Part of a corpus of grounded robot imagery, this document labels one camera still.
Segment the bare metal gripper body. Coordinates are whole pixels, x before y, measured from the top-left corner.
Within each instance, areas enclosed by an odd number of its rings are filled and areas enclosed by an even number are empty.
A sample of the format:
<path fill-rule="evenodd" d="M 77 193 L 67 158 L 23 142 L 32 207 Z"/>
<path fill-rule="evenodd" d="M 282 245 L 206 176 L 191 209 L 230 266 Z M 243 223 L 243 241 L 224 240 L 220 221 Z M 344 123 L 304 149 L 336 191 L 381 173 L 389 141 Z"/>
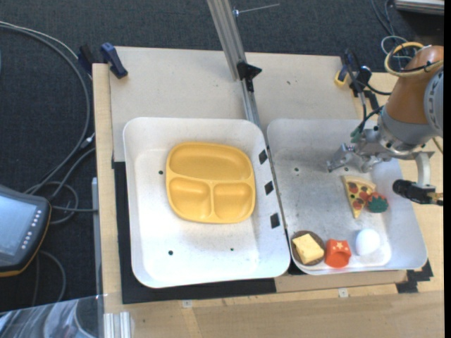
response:
<path fill-rule="evenodd" d="M 366 160 L 373 157 L 384 161 L 391 158 L 414 160 L 415 150 L 432 137 L 433 133 L 426 125 L 375 125 L 353 134 L 354 152 Z"/>

